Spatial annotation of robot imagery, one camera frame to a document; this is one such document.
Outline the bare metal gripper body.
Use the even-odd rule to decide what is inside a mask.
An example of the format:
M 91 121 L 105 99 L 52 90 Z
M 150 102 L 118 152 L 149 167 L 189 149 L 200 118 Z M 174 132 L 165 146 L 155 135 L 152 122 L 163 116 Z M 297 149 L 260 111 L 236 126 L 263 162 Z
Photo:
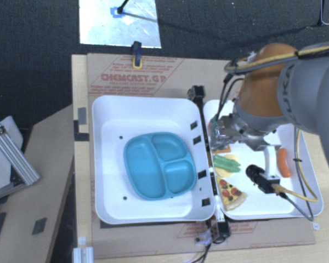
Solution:
M 237 114 L 229 114 L 222 116 L 215 123 L 215 136 L 231 137 L 231 143 L 235 142 L 246 144 L 253 151 L 263 151 L 267 147 L 274 147 L 276 150 L 280 148 L 280 144 L 271 144 L 264 140 L 268 133 L 265 131 L 257 131 L 247 125 Z

